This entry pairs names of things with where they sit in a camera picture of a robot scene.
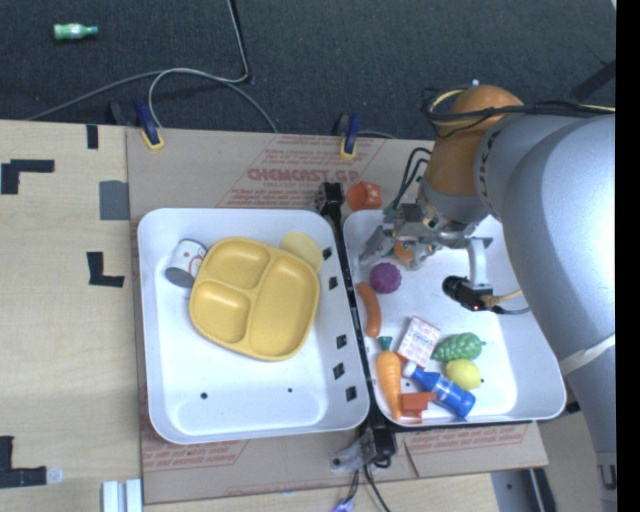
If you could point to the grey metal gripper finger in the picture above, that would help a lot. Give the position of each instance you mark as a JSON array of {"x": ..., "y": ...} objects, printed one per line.
[
  {"x": 424, "y": 254},
  {"x": 376, "y": 246}
]

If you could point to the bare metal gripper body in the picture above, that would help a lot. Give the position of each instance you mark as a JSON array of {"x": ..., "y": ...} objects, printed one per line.
[{"x": 412, "y": 216}]

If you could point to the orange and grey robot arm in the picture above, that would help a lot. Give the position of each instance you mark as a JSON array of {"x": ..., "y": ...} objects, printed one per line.
[{"x": 550, "y": 210}]

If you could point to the orange ball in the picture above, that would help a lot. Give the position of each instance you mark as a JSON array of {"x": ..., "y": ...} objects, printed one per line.
[{"x": 402, "y": 251}]

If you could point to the purple grapes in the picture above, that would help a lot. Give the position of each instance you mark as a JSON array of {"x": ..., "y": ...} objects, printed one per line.
[{"x": 385, "y": 278}]

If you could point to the orange sausage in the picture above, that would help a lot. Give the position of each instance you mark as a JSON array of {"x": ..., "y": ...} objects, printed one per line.
[{"x": 371, "y": 310}]

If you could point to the pale yellow oval piece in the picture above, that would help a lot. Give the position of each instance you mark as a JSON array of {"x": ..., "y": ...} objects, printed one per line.
[{"x": 302, "y": 245}]

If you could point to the thin black rod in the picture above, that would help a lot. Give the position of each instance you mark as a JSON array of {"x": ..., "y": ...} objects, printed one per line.
[{"x": 356, "y": 320}]

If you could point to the white and red packet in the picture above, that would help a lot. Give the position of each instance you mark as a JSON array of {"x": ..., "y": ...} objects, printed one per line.
[{"x": 419, "y": 342}]

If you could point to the green bumpy toy fruit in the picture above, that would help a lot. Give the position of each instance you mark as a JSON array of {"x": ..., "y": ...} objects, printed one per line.
[{"x": 457, "y": 347}]

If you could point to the orange carrot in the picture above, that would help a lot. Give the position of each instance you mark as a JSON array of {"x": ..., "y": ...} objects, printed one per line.
[{"x": 389, "y": 375}]

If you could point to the yellow lemon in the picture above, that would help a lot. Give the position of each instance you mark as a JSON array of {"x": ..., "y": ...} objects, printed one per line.
[{"x": 463, "y": 374}]

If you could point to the yellow divided plate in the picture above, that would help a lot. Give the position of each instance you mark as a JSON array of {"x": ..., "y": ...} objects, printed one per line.
[{"x": 255, "y": 300}]

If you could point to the white plastic tray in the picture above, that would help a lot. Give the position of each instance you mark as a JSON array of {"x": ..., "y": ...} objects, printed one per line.
[
  {"x": 510, "y": 360},
  {"x": 240, "y": 400}
]

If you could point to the blue bottle white cap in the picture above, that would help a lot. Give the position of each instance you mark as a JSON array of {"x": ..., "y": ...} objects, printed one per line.
[{"x": 447, "y": 392}]

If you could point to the red-orange block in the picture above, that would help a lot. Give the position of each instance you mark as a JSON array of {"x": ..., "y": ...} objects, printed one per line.
[{"x": 414, "y": 402}]

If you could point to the white printed can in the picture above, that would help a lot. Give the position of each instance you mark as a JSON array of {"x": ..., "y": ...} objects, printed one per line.
[{"x": 186, "y": 257}]

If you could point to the brown cardboard board red print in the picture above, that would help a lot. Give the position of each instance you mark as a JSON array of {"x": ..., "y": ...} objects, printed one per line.
[{"x": 200, "y": 170}]

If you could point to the green bottle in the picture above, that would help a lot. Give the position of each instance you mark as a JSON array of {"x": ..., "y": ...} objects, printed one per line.
[{"x": 74, "y": 31}]

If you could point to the black cylinder on white bracket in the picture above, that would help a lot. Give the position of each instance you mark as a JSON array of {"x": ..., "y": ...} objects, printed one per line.
[{"x": 467, "y": 292}]

